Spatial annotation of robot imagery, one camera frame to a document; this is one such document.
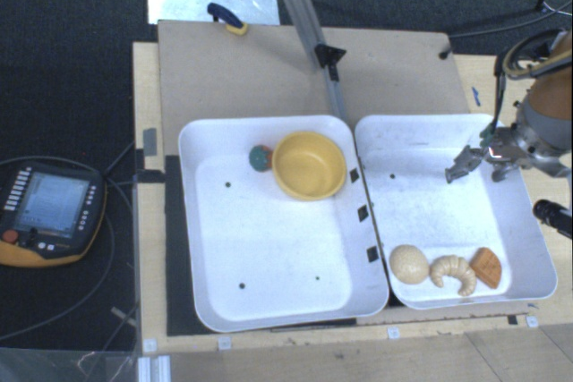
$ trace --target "egg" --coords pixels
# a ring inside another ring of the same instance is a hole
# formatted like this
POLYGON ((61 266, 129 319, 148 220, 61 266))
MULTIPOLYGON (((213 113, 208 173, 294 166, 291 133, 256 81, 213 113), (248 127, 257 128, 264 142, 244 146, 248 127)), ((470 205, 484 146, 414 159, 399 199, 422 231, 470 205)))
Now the egg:
POLYGON ((428 260, 414 245, 398 245, 390 254, 390 268, 404 284, 420 284, 430 274, 428 260))

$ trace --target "black cylinder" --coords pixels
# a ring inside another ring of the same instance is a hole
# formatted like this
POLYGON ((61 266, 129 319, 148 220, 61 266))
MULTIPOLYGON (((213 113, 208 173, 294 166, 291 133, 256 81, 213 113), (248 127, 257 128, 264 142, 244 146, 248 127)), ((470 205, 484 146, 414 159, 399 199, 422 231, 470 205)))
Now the black cylinder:
POLYGON ((546 199, 538 200, 534 205, 537 218, 571 239, 571 215, 564 212, 567 210, 563 206, 546 199))

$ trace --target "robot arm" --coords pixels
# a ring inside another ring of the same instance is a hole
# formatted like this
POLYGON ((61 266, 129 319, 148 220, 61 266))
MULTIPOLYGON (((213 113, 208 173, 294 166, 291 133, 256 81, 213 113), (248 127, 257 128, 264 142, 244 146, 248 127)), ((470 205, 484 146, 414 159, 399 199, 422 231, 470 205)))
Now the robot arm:
MULTIPOLYGON (((511 170, 535 167, 551 177, 567 178, 571 169, 560 157, 571 151, 571 30, 552 30, 527 38, 498 57, 496 108, 493 121, 482 132, 479 149, 466 146, 446 169, 448 183, 476 169, 482 160, 493 164, 492 179, 499 182, 511 170), (535 79, 517 105, 516 121, 498 127, 507 80, 535 79)), ((571 206, 541 200, 534 214, 571 237, 571 206)))

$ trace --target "white tray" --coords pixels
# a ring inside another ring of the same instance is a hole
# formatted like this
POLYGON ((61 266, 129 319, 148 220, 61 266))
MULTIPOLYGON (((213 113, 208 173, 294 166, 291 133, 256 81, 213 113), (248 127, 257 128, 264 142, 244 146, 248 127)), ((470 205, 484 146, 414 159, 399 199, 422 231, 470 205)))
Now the white tray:
POLYGON ((494 183, 492 166, 483 162, 470 175, 446 183, 444 170, 465 145, 479 145, 479 133, 490 121, 488 115, 372 115, 356 125, 356 147, 386 259, 408 243, 430 262, 451 254, 469 261, 480 247, 489 247, 501 261, 499 287, 478 281, 467 298, 458 296, 459 281, 451 277, 444 277, 440 289, 429 278, 408 285, 389 272, 392 290, 408 307, 540 299, 557 286, 520 172, 494 183))
POLYGON ((332 116, 200 120, 179 137, 195 309, 219 332, 277 327, 380 311, 389 296, 355 144, 332 116), (288 197, 249 152, 290 132, 334 140, 348 175, 333 197, 288 197))

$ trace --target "black rectangular slot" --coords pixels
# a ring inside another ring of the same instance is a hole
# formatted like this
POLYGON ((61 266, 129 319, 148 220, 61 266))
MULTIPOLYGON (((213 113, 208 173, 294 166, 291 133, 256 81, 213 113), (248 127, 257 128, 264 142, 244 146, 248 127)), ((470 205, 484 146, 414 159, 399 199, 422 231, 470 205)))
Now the black rectangular slot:
POLYGON ((378 247, 374 246, 371 247, 366 251, 368 255, 368 262, 373 263, 376 259, 380 259, 380 255, 378 254, 378 247))
POLYGON ((358 180, 360 178, 360 175, 358 175, 358 170, 357 169, 352 169, 350 171, 350 180, 352 181, 352 183, 354 183, 356 180, 358 180))
POLYGON ((365 204, 358 209, 358 218, 360 218, 360 221, 364 221, 368 218, 368 206, 365 204))

